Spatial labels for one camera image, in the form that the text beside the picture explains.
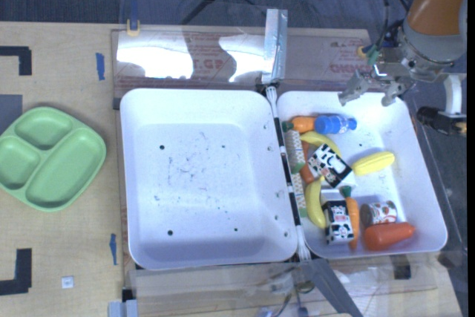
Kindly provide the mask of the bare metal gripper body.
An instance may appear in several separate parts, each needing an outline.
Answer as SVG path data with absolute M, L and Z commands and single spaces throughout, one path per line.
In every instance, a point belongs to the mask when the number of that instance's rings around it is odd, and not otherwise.
M 373 78 L 386 82 L 434 82 L 451 66 L 451 60 L 437 60 L 408 47 L 382 48 L 373 65 Z

